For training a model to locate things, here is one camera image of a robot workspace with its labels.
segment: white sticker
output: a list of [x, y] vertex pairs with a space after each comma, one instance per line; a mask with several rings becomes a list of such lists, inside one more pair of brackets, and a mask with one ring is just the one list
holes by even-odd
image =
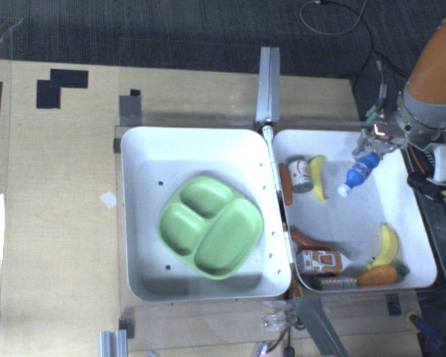
[[111, 191], [101, 194], [100, 198], [106, 204], [108, 209], [113, 208], [114, 206], [117, 205], [117, 198]]

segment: green tray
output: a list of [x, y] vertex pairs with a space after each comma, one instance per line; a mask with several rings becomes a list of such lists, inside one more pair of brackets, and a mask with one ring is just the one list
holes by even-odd
[[258, 243], [264, 228], [253, 202], [207, 176], [183, 184], [158, 219], [161, 242], [205, 277], [234, 274]]

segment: table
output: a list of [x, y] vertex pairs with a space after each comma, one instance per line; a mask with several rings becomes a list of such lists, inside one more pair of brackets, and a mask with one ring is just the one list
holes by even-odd
[[[88, 88], [61, 89], [61, 109], [37, 109], [36, 81], [49, 80], [52, 68], [88, 71]], [[7, 178], [0, 357], [96, 356], [99, 332], [115, 331], [120, 317], [117, 210], [100, 199], [103, 193], [116, 193], [113, 140], [119, 96], [139, 89], [148, 118], [172, 117], [177, 109], [191, 118], [204, 112], [251, 119], [258, 77], [0, 61], [0, 80], [2, 99], [10, 94], [11, 100], [11, 110], [0, 114], [0, 129], [10, 120], [9, 137], [0, 141], [0, 152], [9, 147], [7, 171], [0, 172]], [[346, 80], [282, 77], [280, 100], [282, 115], [293, 119], [358, 119]], [[404, 304], [415, 305], [409, 298]], [[417, 337], [401, 316], [388, 316], [382, 309], [370, 312], [369, 307], [332, 313], [351, 356], [421, 355]], [[235, 317], [234, 326], [246, 324], [248, 314], [260, 317], [257, 311], [256, 306]], [[191, 313], [172, 322], [179, 329], [187, 325], [186, 348], [178, 348], [171, 333], [155, 333], [161, 338], [155, 342], [160, 357], [250, 355], [253, 342], [201, 346], [206, 343], [192, 335], [192, 321], [219, 314], [198, 318]], [[306, 331], [294, 338], [304, 356], [319, 355]], [[281, 350], [271, 355], [281, 356]], [[129, 355], [144, 356], [146, 351]]]

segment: yellow banana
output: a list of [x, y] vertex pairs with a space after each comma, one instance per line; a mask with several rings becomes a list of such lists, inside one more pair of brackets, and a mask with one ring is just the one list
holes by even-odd
[[381, 249], [375, 260], [366, 265], [369, 270], [377, 266], [389, 265], [398, 252], [398, 237], [396, 233], [388, 226], [382, 225], [380, 234]]
[[322, 155], [315, 156], [309, 161], [309, 172], [311, 173], [312, 184], [314, 184], [312, 192], [317, 194], [322, 203], [326, 201], [326, 198], [324, 197], [322, 181], [320, 180], [320, 170], [322, 169], [325, 162], [326, 158]]

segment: tin can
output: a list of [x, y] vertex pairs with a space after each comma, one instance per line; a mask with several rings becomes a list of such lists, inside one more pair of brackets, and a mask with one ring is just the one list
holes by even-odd
[[291, 156], [286, 164], [291, 176], [292, 191], [294, 193], [305, 193], [312, 190], [314, 184], [312, 184], [309, 165], [304, 157], [301, 155]]

